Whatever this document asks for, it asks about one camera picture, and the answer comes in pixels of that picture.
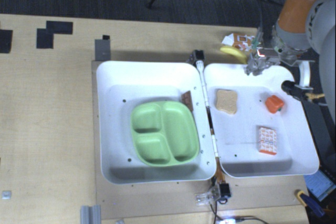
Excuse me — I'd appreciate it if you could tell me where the orange and white box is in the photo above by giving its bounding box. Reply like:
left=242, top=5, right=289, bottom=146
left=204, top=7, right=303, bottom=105
left=257, top=125, right=278, bottom=156

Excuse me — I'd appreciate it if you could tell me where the orange bell pepper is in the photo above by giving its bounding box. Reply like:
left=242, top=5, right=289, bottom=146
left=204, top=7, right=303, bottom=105
left=265, top=94, right=286, bottom=114

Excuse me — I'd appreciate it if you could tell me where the brown chocolate bar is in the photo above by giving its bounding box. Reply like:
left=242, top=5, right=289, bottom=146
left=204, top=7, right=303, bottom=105
left=181, top=90, right=195, bottom=113

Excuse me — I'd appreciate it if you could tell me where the black block with thin wires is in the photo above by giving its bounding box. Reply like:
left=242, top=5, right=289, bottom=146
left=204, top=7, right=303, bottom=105
left=219, top=183, right=233, bottom=204
left=191, top=49, right=205, bottom=62

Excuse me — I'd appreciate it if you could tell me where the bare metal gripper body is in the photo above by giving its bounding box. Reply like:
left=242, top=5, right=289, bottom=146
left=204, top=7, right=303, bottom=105
left=254, top=37, right=307, bottom=66

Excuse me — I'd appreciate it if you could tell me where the thin black and white rod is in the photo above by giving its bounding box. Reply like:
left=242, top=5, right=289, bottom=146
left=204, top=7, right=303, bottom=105
left=195, top=59, right=227, bottom=185

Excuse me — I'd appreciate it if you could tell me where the green divided plate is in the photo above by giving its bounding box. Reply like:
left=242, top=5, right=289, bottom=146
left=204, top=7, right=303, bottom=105
left=130, top=101, right=201, bottom=167

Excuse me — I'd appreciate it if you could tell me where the tan bread slice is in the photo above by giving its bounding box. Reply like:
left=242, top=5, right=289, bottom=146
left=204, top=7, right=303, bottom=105
left=215, top=88, right=239, bottom=116

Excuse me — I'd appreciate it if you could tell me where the white plastic tray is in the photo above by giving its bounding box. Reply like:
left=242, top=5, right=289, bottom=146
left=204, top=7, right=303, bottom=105
left=203, top=62, right=321, bottom=178
left=96, top=60, right=217, bottom=185

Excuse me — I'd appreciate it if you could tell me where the yellow banana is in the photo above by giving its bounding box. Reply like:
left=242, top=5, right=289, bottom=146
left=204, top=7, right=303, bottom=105
left=219, top=45, right=249, bottom=65

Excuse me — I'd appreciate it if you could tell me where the black cylinder on white bracket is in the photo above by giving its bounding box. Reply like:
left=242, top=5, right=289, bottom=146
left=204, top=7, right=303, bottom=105
left=280, top=60, right=315, bottom=101

